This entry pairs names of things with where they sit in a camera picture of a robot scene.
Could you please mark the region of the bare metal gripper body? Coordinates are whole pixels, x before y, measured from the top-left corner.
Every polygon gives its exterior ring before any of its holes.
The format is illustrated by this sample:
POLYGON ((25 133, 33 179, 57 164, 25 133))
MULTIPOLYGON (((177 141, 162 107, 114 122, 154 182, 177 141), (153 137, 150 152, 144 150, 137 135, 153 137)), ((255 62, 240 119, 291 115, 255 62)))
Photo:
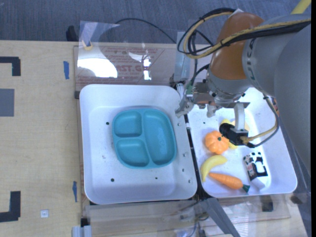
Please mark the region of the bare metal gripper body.
POLYGON ((197 105, 227 106, 234 102, 235 96, 219 90, 211 83, 197 82, 193 89, 193 103, 197 105))

